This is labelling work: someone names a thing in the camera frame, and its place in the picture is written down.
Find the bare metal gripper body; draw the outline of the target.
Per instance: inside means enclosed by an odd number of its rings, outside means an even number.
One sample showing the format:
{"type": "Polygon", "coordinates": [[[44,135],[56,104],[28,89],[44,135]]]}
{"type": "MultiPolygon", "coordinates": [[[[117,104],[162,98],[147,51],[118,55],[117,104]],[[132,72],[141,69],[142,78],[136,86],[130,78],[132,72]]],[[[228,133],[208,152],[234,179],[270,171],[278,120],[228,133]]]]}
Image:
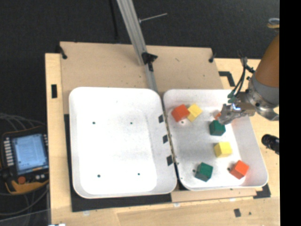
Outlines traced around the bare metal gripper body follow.
{"type": "Polygon", "coordinates": [[[279,114],[274,111],[276,105],[270,103],[257,92],[240,92],[234,102],[240,112],[253,116],[255,113],[269,121],[279,121],[279,114]]]}

